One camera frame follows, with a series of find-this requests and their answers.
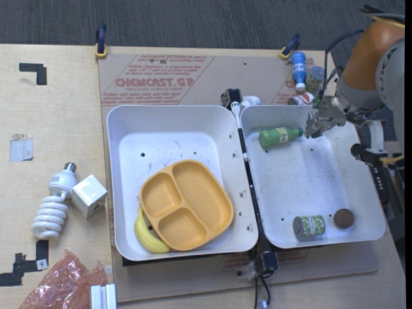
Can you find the orange divided plate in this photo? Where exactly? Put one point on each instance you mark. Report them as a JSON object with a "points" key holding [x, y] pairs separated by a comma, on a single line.
{"points": [[190, 192]]}

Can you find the pink bubble wrap bag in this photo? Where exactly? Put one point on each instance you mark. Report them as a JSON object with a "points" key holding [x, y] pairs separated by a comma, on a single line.
{"points": [[61, 285]]}

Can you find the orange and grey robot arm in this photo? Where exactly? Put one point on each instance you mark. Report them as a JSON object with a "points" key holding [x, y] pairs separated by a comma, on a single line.
{"points": [[367, 56]]}

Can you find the green plastic bottle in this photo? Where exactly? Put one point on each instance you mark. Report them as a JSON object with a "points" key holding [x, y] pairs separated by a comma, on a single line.
{"points": [[277, 136]]}

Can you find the white plastic tray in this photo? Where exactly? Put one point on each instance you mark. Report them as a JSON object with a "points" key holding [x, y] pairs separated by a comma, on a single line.
{"points": [[174, 140], [302, 179]]}

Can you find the white spiral light bulb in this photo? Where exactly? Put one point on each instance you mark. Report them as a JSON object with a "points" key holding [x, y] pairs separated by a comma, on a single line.
{"points": [[51, 211]]}

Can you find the brown round fruit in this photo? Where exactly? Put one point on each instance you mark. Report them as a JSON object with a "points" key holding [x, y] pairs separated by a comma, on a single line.
{"points": [[344, 218]]}

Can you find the grey can green label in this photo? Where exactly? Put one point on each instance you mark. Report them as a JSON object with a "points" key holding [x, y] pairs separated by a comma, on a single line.
{"points": [[310, 227]]}

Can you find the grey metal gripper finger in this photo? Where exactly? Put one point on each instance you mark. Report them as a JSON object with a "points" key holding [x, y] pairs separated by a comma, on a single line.
{"points": [[318, 131], [309, 128]]}

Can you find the thin black and white rod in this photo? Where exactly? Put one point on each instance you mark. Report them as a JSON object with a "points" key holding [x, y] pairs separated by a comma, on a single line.
{"points": [[248, 166]]}

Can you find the black cylinder on white bracket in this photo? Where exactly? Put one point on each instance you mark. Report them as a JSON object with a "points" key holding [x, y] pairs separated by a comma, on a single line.
{"points": [[367, 154]]}

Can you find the orange and white can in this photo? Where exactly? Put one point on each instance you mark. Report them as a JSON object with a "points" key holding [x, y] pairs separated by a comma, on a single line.
{"points": [[301, 99]]}

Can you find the green jar grey lid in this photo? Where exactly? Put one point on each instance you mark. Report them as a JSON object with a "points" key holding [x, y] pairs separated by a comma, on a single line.
{"points": [[314, 80]]}

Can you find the brown cardboard board red print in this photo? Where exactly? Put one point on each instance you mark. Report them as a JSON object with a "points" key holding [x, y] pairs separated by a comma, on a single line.
{"points": [[180, 79]]}

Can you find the white cardboard cube box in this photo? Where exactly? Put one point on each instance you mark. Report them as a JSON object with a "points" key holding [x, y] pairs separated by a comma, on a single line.
{"points": [[88, 195]]}

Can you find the blue bottle white cap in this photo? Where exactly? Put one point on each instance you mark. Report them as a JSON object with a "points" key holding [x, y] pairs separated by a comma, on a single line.
{"points": [[298, 68]]}

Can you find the yellow banana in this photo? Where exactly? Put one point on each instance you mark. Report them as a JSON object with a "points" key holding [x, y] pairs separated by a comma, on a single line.
{"points": [[145, 233]]}

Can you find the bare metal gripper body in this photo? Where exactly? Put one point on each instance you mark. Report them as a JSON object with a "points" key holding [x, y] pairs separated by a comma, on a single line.
{"points": [[330, 113]]}

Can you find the white crumpled object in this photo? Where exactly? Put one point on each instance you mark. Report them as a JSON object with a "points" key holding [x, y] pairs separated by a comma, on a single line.
{"points": [[251, 101]]}

